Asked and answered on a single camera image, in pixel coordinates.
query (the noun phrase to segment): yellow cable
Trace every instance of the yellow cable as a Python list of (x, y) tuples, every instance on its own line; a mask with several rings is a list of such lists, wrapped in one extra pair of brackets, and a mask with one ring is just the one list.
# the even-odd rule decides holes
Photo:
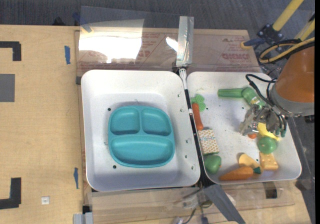
[[(260, 62), (260, 63), (271, 63), (271, 62), (274, 62), (274, 61), (276, 61), (276, 60), (284, 57), (285, 55), (289, 54), (289, 53), (292, 52), (293, 50), (295, 50), (295, 49), (297, 49), (297, 48), (299, 48), (299, 47), (301, 47), (301, 46), (304, 46), (304, 45), (306, 45), (306, 44), (308, 44), (308, 43), (310, 43), (310, 42), (314, 42), (314, 41), (315, 41), (315, 38), (312, 37), (312, 38), (310, 38), (310, 39), (308, 39), (308, 40), (305, 40), (305, 41), (300, 42), (300, 43), (297, 43), (297, 44), (293, 44), (293, 43), (284, 43), (284, 44), (281, 44), (281, 43), (279, 43), (279, 44), (277, 44), (277, 45), (274, 45), (274, 46), (268, 48), (266, 51), (263, 51), (263, 52), (261, 53), (260, 57), (259, 57), (259, 62)], [(263, 57), (264, 57), (267, 53), (269, 53), (271, 50), (274, 50), (275, 48), (277, 48), (277, 47), (279, 47), (279, 46), (288, 46), (288, 45), (294, 45), (294, 46), (291, 47), (291, 48), (289, 48), (288, 50), (282, 52), (281, 54), (273, 57), (273, 58), (263, 59)]]

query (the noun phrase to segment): gray square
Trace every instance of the gray square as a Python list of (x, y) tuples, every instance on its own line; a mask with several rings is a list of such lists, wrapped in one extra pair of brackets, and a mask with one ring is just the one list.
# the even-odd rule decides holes
[(0, 74), (0, 102), (15, 101), (15, 74)]

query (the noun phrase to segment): teal plate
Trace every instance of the teal plate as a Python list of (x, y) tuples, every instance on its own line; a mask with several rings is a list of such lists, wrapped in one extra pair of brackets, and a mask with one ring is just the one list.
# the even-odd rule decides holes
[(155, 107), (117, 108), (108, 123), (108, 144), (112, 158), (135, 168), (152, 168), (173, 158), (174, 134), (168, 115)]

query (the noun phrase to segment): green ball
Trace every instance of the green ball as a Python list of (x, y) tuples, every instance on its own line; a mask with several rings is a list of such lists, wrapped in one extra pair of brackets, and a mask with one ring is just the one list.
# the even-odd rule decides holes
[(218, 155), (208, 155), (205, 160), (205, 169), (211, 173), (216, 174), (221, 166), (221, 157)]
[(270, 137), (262, 137), (258, 141), (258, 148), (261, 153), (271, 154), (277, 148), (277, 142)]

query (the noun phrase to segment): black corner marker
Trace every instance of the black corner marker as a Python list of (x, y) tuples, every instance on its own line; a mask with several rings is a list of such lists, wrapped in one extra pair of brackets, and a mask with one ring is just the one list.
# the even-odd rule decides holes
[(18, 208), (21, 204), (21, 178), (11, 178), (10, 197), (0, 199), (0, 209)]
[(0, 42), (0, 48), (12, 48), (12, 61), (21, 61), (21, 44), (19, 42)]

